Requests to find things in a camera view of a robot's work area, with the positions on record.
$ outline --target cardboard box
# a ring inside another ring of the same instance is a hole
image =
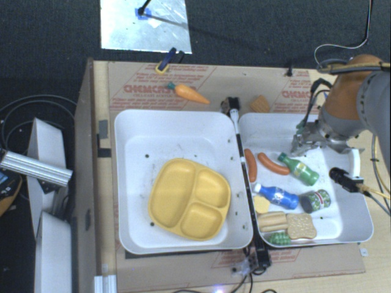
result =
[[[219,111],[227,96],[240,97],[241,114],[259,95],[272,112],[303,114],[312,71],[283,68],[172,65],[159,76],[152,63],[89,60],[76,110],[76,276],[80,292],[93,292],[96,275],[117,275],[121,293],[239,283],[232,267],[244,259],[242,250],[135,256],[118,239],[117,187],[113,173],[112,125],[124,109]],[[178,99],[164,84],[184,82],[211,100],[200,105]],[[255,281],[362,273],[357,244],[271,251],[272,266]]]

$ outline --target white plastic tray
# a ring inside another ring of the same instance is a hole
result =
[[[236,134],[231,119],[217,112],[125,110],[114,123],[119,195],[119,236],[141,255],[243,248],[252,239]],[[194,241],[152,225],[148,199],[168,160],[190,159],[224,176],[231,205],[218,235]]]
[[[239,128],[244,148],[249,148],[256,157],[264,152],[274,162],[281,152],[288,156],[291,150],[295,126],[302,120],[299,114],[255,114],[248,113],[239,121]],[[316,238],[292,241],[291,247],[303,245],[336,244],[348,242],[363,242],[372,237],[373,224],[366,201],[362,194],[350,194],[329,177],[329,170],[338,167],[358,176],[360,172],[360,157],[358,150],[349,154],[338,154],[330,148],[310,150],[302,157],[297,157],[311,169],[320,174],[319,180],[313,186],[306,186],[291,175],[281,176],[266,169],[257,159],[257,181],[264,186],[277,186],[293,194],[303,194],[319,189],[326,190],[331,196],[331,205],[320,211],[311,213],[314,226],[318,232]],[[271,205],[269,211],[285,211],[286,213],[304,212],[299,205],[295,210]],[[268,243],[270,233],[261,233]]]

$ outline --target carrot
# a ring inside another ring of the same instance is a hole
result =
[[[291,172],[288,167],[281,166],[271,161],[270,158],[268,158],[265,153],[262,152],[259,153],[258,159],[263,166],[265,166],[267,169],[271,170],[274,173],[278,173],[280,175],[289,175],[289,173]]]
[[[203,103],[203,104],[210,103],[208,99],[206,99],[204,96],[196,92],[194,89],[188,87],[187,85],[184,84],[174,85],[172,82],[170,82],[168,84],[168,88],[174,89],[175,93],[181,98],[198,102],[198,103]]]
[[[244,149],[244,157],[246,158],[247,166],[249,168],[249,180],[253,183],[257,180],[257,161],[250,149]]]

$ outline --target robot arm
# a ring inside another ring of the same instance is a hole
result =
[[[346,66],[379,63],[375,56],[361,55]],[[318,146],[329,146],[339,153],[349,151],[347,141],[369,129],[379,138],[390,173],[390,71],[353,71],[337,77],[319,118],[305,123],[293,138],[292,155],[303,155]]]

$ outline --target green bottle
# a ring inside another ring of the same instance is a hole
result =
[[[278,160],[288,166],[291,173],[304,183],[313,186],[319,179],[319,174],[298,159],[290,159],[285,153],[281,153]]]

